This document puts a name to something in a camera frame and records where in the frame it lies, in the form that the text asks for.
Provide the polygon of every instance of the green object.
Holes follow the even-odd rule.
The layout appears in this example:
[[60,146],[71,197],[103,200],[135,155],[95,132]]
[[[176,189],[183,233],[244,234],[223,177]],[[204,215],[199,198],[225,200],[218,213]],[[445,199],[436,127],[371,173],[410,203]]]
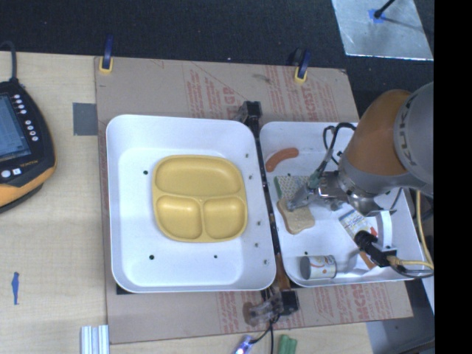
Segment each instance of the green object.
[[296,339],[291,339],[286,334],[282,334],[279,340],[279,354],[295,354]]

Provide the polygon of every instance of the sausage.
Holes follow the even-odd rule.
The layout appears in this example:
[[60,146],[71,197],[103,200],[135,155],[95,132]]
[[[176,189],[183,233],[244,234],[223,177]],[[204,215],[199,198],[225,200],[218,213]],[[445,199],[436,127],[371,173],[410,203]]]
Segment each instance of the sausage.
[[295,147],[280,150],[279,152],[276,152],[274,155],[272,155],[269,160],[267,160],[265,163],[265,169],[268,172],[272,172],[281,161],[297,157],[298,154],[299,151]]

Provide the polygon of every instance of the blue marker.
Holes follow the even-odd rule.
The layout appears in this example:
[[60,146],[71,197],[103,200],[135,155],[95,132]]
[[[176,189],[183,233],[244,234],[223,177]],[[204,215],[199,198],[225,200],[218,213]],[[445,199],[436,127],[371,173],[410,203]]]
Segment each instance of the blue marker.
[[15,301],[15,305],[18,305],[18,288],[20,287],[20,280],[18,279],[20,277],[20,274],[15,271],[13,275],[13,280],[12,280],[12,289],[13,289],[13,298]]

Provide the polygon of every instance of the yellow plate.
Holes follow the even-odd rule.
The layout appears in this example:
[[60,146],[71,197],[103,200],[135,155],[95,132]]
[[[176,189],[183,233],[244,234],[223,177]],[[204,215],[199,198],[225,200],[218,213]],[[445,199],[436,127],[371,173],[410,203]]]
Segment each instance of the yellow plate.
[[154,167],[152,190],[156,222],[169,238],[214,243],[234,239],[246,228],[243,177],[227,159],[165,157]]

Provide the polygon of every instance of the brown cylinder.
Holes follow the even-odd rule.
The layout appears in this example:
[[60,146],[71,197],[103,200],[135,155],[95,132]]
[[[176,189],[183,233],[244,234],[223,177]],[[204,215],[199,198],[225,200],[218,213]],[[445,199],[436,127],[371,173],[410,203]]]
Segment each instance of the brown cylinder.
[[352,166],[380,176],[406,173],[395,151],[393,127],[397,112],[409,95],[408,91],[393,89],[369,106],[344,151]]

